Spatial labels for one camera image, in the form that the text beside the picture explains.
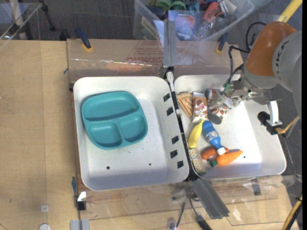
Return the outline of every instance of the toy carrot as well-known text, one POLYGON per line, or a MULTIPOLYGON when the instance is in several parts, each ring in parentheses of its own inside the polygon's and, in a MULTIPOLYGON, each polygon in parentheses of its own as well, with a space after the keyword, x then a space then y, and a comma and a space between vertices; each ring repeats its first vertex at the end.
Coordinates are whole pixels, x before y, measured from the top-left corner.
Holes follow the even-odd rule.
POLYGON ((216 148, 209 148, 201 154, 202 159, 208 159, 213 155, 217 155, 216 148))
POLYGON ((220 155, 216 158, 216 161, 215 160, 210 161, 210 166, 214 167, 216 165, 220 165, 220 166, 228 165, 233 160, 238 158, 242 153, 243 151, 239 150, 239 151, 234 151, 234 152, 225 153, 223 155, 220 155))

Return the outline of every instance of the dark floor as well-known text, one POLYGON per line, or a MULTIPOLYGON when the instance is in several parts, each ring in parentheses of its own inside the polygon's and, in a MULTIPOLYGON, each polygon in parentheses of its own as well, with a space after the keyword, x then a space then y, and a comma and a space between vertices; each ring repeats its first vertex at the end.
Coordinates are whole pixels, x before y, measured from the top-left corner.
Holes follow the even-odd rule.
MULTIPOLYGON (((56 27, 49 30, 48 22, 42 12, 39 13, 41 40, 59 40, 60 33, 66 29, 70 37, 76 38, 75 28, 86 31, 89 38, 99 39, 134 39, 132 36, 134 0, 44 0, 49 7, 49 14, 56 27)), ((249 15, 229 31, 228 42, 245 48, 245 33, 255 21, 269 23, 273 15, 279 15, 291 0, 272 0, 265 7, 249 15)), ((39 2, 39 0, 23 0, 23 2, 39 2)), ((302 30, 302 6, 290 18, 288 24, 302 30)), ((280 119, 290 123, 297 115, 292 111, 294 101, 292 94, 282 87, 276 87, 272 95, 279 102, 280 119)), ((302 191, 302 129, 301 121, 295 126, 288 139, 281 137, 287 158, 287 169, 284 175, 294 175, 290 183, 287 180, 288 193, 292 203, 302 191)), ((302 210, 297 218, 302 229, 302 210)))

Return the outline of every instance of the blue bottle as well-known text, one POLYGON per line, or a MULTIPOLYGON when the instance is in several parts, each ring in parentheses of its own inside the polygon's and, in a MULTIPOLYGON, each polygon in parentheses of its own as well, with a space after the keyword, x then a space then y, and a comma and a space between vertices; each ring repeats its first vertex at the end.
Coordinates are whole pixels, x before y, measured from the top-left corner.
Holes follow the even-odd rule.
POLYGON ((202 123, 202 132, 205 135, 206 140, 216 148, 219 155, 226 153, 225 148, 221 145, 221 137, 213 127, 211 121, 206 120, 202 123))

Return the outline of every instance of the wooden surface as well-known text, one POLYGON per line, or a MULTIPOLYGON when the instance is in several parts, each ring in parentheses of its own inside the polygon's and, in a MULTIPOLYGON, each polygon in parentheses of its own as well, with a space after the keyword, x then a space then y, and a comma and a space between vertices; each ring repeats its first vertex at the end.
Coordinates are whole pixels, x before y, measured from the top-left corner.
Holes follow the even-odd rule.
MULTIPOLYGON (((52 230, 68 230, 79 217, 71 186, 76 156, 67 67, 65 42, 12 41, 0 51, 0 230, 35 230, 46 222, 52 230), (47 213, 41 212, 43 204, 47 213)), ((291 204, 280 176, 276 180, 275 197, 227 204, 230 217, 208 224, 281 229, 291 204)), ((197 211, 208 218, 203 208, 197 211)), ((178 216, 174 210, 91 220, 90 229, 165 229, 167 220, 178 216)), ((190 209, 178 229, 199 229, 190 209)))

